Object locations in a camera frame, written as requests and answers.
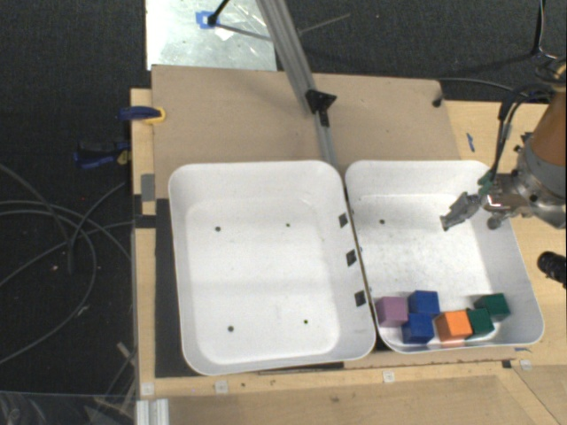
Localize brown cardboard board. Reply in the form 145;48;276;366
150;64;520;378

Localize green cube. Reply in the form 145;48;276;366
472;292;512;323
465;307;496;338

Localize orange cube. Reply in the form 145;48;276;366
433;309;474;343

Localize purple cube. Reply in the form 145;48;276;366
374;296;409;328

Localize thin black rod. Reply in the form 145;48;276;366
344;183;377;349

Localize white plastic tray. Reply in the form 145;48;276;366
167;159;378;377
344;159;546;355

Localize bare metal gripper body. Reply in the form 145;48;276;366
479;173;567;230

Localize blue cube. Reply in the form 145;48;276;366
407;290;441;319
400;312;436;345

